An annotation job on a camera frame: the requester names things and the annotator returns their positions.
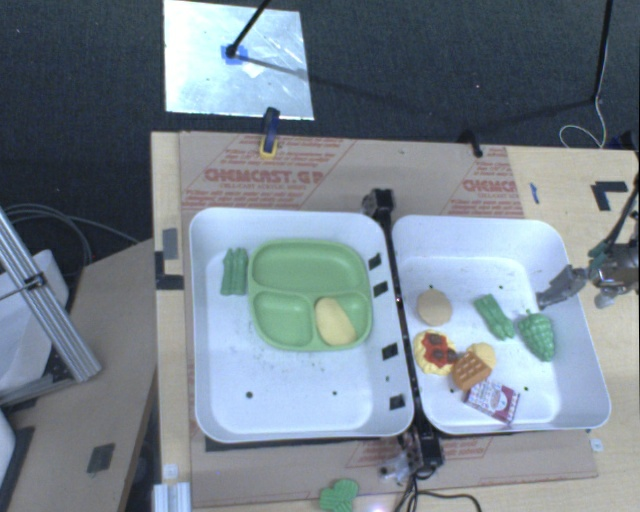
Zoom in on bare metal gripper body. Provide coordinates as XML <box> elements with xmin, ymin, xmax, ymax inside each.
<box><xmin>585</xmin><ymin>243</ymin><xmax>640</xmax><ymax>297</ymax></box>

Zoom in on green grapes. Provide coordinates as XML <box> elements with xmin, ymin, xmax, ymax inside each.
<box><xmin>516</xmin><ymin>309</ymin><xmax>557</xmax><ymax>363</ymax></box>

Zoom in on green asparagus bunch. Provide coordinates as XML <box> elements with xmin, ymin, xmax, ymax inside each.
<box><xmin>219</xmin><ymin>246</ymin><xmax>250</xmax><ymax>297</ymax></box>
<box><xmin>472</xmin><ymin>293</ymin><xmax>517</xmax><ymax>342</ymax></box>

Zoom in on white plastic tray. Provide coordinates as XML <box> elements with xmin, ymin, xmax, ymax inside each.
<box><xmin>390</xmin><ymin>214</ymin><xmax>613</xmax><ymax>436</ymax></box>
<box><xmin>188</xmin><ymin>206</ymin><xmax>416</xmax><ymax>445</ymax></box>

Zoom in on yellow bread piece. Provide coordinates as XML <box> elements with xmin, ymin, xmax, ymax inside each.
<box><xmin>466</xmin><ymin>341</ymin><xmax>498</xmax><ymax>372</ymax></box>

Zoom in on orange waffle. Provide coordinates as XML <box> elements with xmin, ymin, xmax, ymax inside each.
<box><xmin>451</xmin><ymin>350</ymin><xmax>489</xmax><ymax>393</ymax></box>

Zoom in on tan round biscuit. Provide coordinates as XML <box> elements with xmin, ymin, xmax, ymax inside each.
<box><xmin>416</xmin><ymin>288</ymin><xmax>454</xmax><ymax>327</ymax></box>

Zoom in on red and white packet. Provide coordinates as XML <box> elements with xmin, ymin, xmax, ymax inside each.
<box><xmin>463</xmin><ymin>379</ymin><xmax>522</xmax><ymax>427</ymax></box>

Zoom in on yellow spaghetti with red sauce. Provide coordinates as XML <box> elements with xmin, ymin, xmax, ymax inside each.
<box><xmin>412</xmin><ymin>329</ymin><xmax>459</xmax><ymax>377</ymax></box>

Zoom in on thin black rod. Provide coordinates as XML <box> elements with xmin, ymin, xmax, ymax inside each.
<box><xmin>378</xmin><ymin>208</ymin><xmax>427</xmax><ymax>442</ymax></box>

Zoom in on yellow potato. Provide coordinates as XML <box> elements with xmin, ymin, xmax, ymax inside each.
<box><xmin>314</xmin><ymin>296</ymin><xmax>358</xmax><ymax>347</ymax></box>

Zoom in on green divided plate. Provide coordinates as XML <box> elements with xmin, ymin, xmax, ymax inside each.
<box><xmin>246</xmin><ymin>238</ymin><xmax>374</xmax><ymax>353</ymax></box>

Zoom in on brown cardboard board red print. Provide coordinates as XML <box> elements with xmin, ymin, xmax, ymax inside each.
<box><xmin>177</xmin><ymin>130</ymin><xmax>600</xmax><ymax>509</ymax></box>

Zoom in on green broccoli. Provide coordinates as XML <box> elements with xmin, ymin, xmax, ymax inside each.
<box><xmin>318</xmin><ymin>477</ymin><xmax>361</xmax><ymax>512</ymax></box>

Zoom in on black block with wires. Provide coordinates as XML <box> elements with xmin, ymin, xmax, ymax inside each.
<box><xmin>361</xmin><ymin>187</ymin><xmax>397</xmax><ymax>220</ymax></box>
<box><xmin>398</xmin><ymin>430</ymin><xmax>446</xmax><ymax>477</ymax></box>

